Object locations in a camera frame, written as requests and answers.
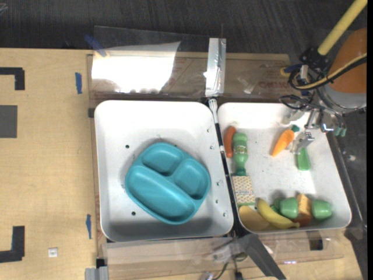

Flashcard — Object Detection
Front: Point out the green plastic bottle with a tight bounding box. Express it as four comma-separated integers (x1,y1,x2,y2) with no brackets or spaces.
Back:
232,132,249,177

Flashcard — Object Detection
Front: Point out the orange sausage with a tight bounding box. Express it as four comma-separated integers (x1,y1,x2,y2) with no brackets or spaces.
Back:
223,125,237,159

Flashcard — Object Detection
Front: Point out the orange carrot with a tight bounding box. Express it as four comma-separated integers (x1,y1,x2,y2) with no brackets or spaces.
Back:
271,124,301,158

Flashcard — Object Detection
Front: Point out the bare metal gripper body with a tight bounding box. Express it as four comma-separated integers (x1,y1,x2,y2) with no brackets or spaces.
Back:
304,108,335,134

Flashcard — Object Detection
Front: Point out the yellow banana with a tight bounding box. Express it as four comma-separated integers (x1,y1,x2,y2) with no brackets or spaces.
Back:
256,198,301,230

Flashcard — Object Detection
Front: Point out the white plastic tray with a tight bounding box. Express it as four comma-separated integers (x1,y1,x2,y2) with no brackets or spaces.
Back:
217,101,353,235
93,99,235,243

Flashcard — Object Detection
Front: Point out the green toy cup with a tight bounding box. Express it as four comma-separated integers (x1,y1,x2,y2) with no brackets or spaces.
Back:
311,199,333,220
272,197,300,220

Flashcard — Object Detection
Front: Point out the green rounded block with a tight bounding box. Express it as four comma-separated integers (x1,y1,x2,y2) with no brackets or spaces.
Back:
296,148,311,172

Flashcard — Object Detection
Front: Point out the orange and yellow bread slice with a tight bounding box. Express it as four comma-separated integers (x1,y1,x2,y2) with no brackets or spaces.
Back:
292,193,314,228

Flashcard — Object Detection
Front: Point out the pale yellow flat slice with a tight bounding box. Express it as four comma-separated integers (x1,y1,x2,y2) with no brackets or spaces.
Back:
238,205,270,232

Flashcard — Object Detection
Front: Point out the blue divided plate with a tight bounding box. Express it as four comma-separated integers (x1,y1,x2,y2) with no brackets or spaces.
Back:
124,142,212,226

